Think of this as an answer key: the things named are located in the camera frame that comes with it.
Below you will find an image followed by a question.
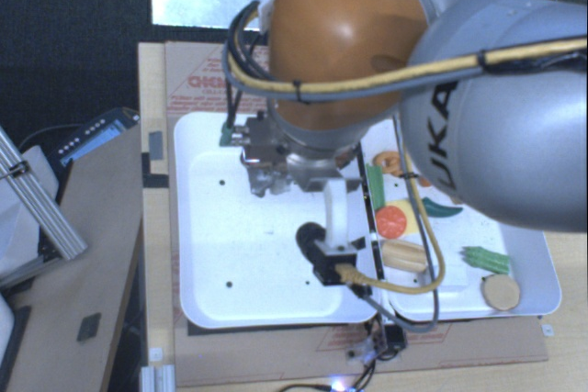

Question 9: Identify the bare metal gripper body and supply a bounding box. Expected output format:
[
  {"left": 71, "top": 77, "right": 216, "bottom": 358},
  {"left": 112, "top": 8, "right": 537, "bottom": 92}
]
[{"left": 237, "top": 111, "right": 362, "bottom": 199}]

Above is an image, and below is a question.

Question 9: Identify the white plastic tray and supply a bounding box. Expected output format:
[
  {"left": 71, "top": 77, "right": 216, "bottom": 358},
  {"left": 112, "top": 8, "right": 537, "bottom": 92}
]
[
  {"left": 173, "top": 111, "right": 380, "bottom": 330},
  {"left": 362, "top": 118, "right": 563, "bottom": 321}
]

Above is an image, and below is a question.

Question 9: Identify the green toy celery stalk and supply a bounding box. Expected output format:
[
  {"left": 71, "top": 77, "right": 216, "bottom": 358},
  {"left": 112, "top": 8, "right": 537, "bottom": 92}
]
[{"left": 366, "top": 163, "right": 388, "bottom": 211}]

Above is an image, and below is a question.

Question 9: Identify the thin black and white rod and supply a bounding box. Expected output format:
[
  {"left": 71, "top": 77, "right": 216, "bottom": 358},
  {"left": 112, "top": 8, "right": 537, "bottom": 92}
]
[{"left": 354, "top": 141, "right": 390, "bottom": 286}]

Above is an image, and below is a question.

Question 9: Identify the orange toy pretzel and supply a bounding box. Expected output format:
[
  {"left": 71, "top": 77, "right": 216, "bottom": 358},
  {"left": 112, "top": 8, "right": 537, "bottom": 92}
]
[{"left": 372, "top": 150, "right": 405, "bottom": 178}]

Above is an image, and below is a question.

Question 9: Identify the yellow toy wedge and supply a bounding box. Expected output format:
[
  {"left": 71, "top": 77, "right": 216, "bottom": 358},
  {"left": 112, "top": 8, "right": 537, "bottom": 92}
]
[{"left": 385, "top": 198, "right": 426, "bottom": 238}]

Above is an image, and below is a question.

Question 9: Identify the tan toy hot dog bun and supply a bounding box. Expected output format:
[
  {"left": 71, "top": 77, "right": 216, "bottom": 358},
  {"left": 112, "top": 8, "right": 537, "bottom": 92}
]
[{"left": 379, "top": 239, "right": 430, "bottom": 274}]

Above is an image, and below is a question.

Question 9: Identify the green toy chili pepper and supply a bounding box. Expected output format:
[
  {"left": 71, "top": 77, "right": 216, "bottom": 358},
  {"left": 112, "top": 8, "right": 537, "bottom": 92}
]
[{"left": 421, "top": 196, "right": 464, "bottom": 219}]

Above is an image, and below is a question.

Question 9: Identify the brown cardboard board, red print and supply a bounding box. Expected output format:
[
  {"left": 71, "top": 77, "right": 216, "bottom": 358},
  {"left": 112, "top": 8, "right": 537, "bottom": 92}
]
[{"left": 164, "top": 39, "right": 550, "bottom": 386}]

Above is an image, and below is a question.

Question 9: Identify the green toy bean bundle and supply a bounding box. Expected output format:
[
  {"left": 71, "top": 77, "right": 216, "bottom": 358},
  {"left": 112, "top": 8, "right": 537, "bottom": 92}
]
[{"left": 461, "top": 245, "right": 512, "bottom": 276}]

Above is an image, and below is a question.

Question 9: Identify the tan round toy biscuit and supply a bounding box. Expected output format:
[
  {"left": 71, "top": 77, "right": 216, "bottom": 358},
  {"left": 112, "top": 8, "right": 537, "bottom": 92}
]
[{"left": 481, "top": 273, "right": 522, "bottom": 312}]

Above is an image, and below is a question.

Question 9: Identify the black cylinder on white bracket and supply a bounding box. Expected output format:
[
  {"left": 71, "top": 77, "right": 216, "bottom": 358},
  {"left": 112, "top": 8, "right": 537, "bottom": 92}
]
[{"left": 295, "top": 178, "right": 368, "bottom": 287}]

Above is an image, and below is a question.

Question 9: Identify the black block with thin wires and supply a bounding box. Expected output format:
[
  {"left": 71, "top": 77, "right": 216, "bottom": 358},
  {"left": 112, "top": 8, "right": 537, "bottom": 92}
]
[{"left": 346, "top": 319, "right": 409, "bottom": 364}]

